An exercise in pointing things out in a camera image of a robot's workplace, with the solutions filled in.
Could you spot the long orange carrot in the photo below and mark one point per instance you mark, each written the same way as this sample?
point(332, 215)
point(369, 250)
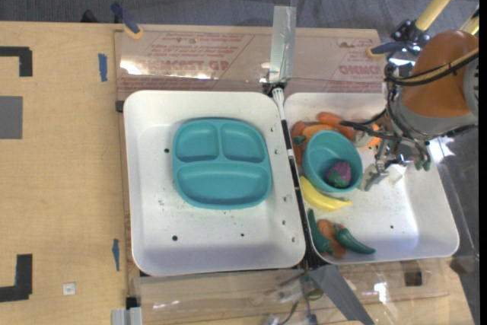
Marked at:
point(335, 121)

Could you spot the orange round fruit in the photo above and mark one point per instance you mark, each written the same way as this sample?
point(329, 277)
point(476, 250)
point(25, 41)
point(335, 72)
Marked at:
point(376, 141)

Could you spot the thin black and white rod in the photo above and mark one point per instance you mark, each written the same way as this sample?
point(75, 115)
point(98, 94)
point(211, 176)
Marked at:
point(292, 160)

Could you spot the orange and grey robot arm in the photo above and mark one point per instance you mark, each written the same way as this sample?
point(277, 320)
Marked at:
point(437, 87)

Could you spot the teal bowl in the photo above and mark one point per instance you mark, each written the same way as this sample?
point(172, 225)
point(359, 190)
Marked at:
point(323, 152)

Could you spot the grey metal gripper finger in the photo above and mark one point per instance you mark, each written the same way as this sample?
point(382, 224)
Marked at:
point(396, 174)
point(372, 178)

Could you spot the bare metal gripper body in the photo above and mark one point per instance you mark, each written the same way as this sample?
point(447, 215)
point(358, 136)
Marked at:
point(403, 151)

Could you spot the white plastic tray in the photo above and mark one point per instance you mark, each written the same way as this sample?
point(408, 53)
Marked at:
point(152, 201)
point(411, 217)

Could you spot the teal divided plate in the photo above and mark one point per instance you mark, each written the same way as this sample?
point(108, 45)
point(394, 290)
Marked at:
point(222, 179)

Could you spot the green chili pepper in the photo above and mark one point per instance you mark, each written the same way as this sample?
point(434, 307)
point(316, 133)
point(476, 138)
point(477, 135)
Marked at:
point(352, 243)

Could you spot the yellow banana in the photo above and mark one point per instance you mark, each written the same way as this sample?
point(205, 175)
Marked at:
point(319, 198)

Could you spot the purple grapes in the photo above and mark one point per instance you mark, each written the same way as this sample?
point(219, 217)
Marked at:
point(339, 173)

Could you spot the brown cardboard board, red print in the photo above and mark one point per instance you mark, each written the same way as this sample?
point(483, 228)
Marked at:
point(243, 45)

